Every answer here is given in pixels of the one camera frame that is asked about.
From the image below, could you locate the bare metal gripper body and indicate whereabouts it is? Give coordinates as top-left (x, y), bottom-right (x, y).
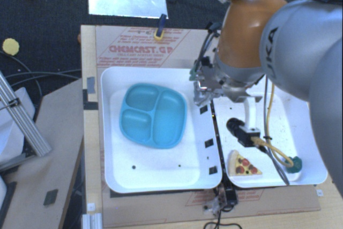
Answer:
top-left (191, 63), bottom-right (243, 99)

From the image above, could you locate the blue divided plate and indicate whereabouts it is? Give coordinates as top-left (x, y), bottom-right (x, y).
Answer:
top-left (119, 83), bottom-right (188, 150)

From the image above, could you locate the thin black rod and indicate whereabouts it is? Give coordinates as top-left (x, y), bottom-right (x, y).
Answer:
top-left (210, 100), bottom-right (229, 189)

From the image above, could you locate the brown cardboard board red print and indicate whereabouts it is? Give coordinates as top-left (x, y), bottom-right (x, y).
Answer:
top-left (80, 24), bottom-right (322, 229)

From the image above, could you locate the toy pizza slice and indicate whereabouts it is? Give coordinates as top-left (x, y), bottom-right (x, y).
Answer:
top-left (227, 149), bottom-right (263, 178)

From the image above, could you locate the white plastic tray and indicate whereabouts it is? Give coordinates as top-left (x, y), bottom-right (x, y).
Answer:
top-left (213, 82), bottom-right (329, 189)
top-left (100, 66), bottom-right (223, 194)

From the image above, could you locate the green toy broccoli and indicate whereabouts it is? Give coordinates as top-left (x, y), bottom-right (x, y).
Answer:
top-left (285, 156), bottom-right (303, 174)

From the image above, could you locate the yellow round biscuit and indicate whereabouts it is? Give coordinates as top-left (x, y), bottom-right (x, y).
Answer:
top-left (2, 38), bottom-right (20, 56)

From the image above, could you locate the black cylinder on white bracket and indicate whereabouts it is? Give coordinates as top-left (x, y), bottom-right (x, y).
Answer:
top-left (226, 95), bottom-right (263, 149)

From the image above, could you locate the black block with wires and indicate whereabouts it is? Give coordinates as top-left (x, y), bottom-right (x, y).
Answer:
top-left (223, 186), bottom-right (239, 208)

